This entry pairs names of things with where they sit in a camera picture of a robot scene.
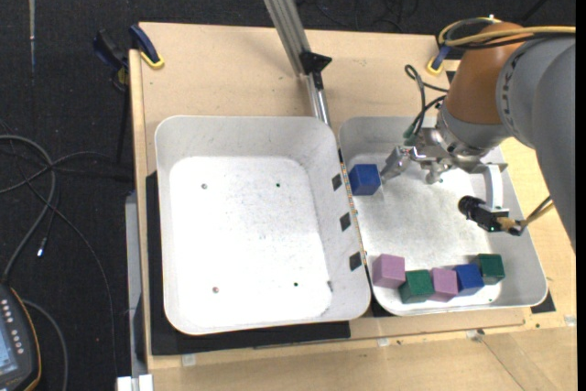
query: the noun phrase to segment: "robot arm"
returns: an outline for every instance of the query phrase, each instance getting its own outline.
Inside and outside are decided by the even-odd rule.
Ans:
[[[498,22],[481,33],[519,28]],[[395,149],[381,176],[396,176],[406,160],[429,171],[428,183],[439,181],[441,173],[451,168],[490,174],[481,158],[514,136],[536,150],[575,251],[576,38],[517,35],[506,39],[502,46],[464,53],[436,126],[421,129],[414,146]]]

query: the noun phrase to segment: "white tray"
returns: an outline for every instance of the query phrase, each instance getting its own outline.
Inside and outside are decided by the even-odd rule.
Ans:
[[[365,312],[370,288],[328,126],[313,117],[174,116],[158,126],[155,145],[164,305],[176,329]]]
[[[402,145],[402,134],[412,121],[412,117],[355,117],[343,123],[340,145],[347,170],[360,163],[376,164],[382,170],[391,150]],[[484,160],[499,163],[503,156],[497,148]],[[502,256],[506,277],[472,296],[445,303],[427,300],[404,304],[398,289],[374,286],[380,305],[406,316],[533,306],[543,301],[548,286],[529,231],[521,236],[489,234],[458,210],[463,196],[485,198],[483,177],[453,169],[442,174],[442,183],[429,185],[425,175],[418,164],[412,163],[405,173],[385,182],[375,195],[353,198],[369,268],[382,253],[403,256],[406,270],[452,267],[468,263],[480,253],[494,253]],[[513,218],[523,218],[506,170],[502,176],[505,207]]]

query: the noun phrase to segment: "green cube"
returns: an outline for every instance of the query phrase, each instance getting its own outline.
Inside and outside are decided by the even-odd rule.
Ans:
[[[505,266],[501,255],[477,255],[474,262],[480,268],[484,284],[496,285],[505,278]]]
[[[428,270],[410,270],[405,273],[405,283],[399,287],[403,303],[422,303],[435,293]]]

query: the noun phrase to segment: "wooden table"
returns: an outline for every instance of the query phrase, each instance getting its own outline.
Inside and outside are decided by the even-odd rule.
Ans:
[[[145,177],[156,169],[154,133],[166,117],[310,115],[305,83],[293,76],[276,31],[143,23],[166,64],[151,69],[130,51],[130,88],[146,349],[150,350]],[[353,116],[415,115],[434,37],[307,31],[333,57],[323,72],[334,133]],[[437,94],[428,92],[429,100]],[[502,145],[517,197],[530,213],[548,194],[535,152]],[[555,310],[475,310],[351,321],[352,338],[190,356],[147,354],[156,390],[576,389],[576,256],[556,212],[531,225]]]

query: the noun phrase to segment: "blue cube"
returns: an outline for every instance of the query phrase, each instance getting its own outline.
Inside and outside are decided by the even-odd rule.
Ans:
[[[483,275],[476,264],[462,264],[455,266],[454,269],[458,275],[458,295],[474,295],[478,290],[484,287]]]
[[[354,196],[372,196],[381,185],[376,165],[354,165],[348,178]]]

